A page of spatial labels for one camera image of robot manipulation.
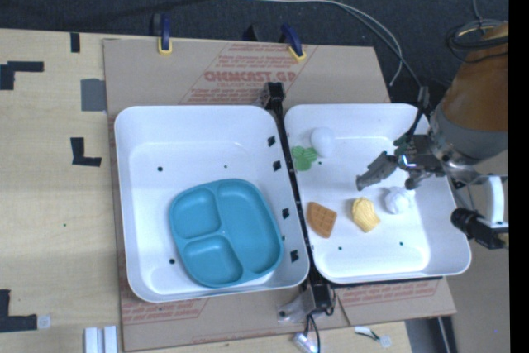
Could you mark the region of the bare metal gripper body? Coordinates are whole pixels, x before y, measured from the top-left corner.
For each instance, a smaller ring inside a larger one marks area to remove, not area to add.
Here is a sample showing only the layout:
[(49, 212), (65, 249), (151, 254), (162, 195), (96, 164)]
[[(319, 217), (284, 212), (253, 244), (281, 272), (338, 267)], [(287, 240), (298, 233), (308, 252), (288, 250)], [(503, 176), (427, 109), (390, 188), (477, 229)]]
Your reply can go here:
[(397, 162), (410, 177), (434, 174), (459, 178), (460, 175), (472, 173), (476, 159), (457, 150), (444, 136), (407, 135), (397, 139)]

